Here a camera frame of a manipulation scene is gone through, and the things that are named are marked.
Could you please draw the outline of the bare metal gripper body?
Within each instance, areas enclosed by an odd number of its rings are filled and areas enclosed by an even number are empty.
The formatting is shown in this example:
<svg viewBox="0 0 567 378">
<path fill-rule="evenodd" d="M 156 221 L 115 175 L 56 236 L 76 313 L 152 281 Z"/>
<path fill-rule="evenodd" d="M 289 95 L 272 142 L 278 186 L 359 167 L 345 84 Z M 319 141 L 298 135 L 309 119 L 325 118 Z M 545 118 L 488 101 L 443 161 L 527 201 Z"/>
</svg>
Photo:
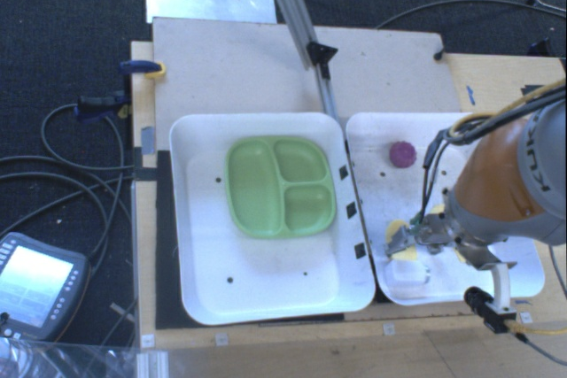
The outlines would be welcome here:
<svg viewBox="0 0 567 378">
<path fill-rule="evenodd" d="M 438 255 L 446 248 L 456 246 L 454 218 L 448 212 L 430 213 L 417 226 L 415 241 L 431 255 Z"/>
</svg>

